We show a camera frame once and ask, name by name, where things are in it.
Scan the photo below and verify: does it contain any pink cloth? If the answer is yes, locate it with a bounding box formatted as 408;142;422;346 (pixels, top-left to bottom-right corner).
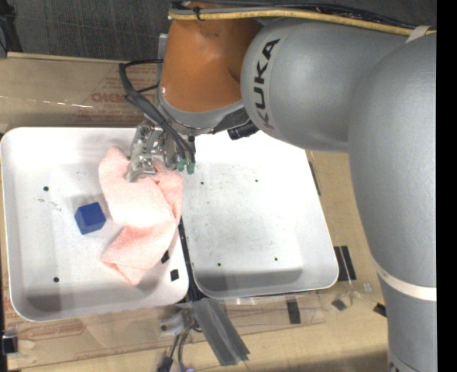
98;145;185;287

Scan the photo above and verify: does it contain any brown cardboard board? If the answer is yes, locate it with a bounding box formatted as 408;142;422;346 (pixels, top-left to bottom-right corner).
0;51;389;372

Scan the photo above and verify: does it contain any white plastic tray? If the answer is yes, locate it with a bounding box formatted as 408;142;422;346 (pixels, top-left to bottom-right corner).
178;129;340;299
0;126;191;322

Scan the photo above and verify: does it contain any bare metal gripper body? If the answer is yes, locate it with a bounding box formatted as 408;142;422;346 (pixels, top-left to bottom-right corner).
132;119;197;170

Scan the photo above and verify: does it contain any blue cube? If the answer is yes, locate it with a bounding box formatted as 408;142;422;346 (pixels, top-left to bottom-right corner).
74;201;108;236

